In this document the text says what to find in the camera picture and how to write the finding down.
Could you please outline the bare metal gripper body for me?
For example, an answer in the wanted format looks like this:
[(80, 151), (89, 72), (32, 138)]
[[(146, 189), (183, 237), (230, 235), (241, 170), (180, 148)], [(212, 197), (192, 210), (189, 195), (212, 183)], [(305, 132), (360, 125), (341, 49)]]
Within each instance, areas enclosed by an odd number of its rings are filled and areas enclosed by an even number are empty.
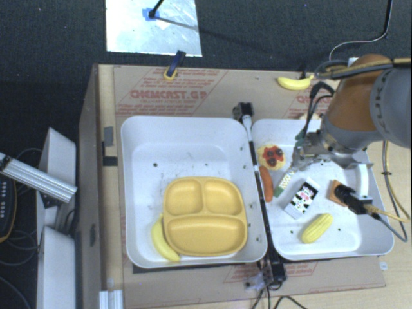
[(309, 132), (305, 136), (299, 133), (293, 149), (299, 151), (301, 158), (315, 158), (317, 163), (334, 162), (342, 169), (355, 169), (359, 165), (371, 168), (373, 163), (368, 159), (358, 161), (354, 156), (359, 150), (349, 149), (336, 142), (336, 140), (325, 132)]

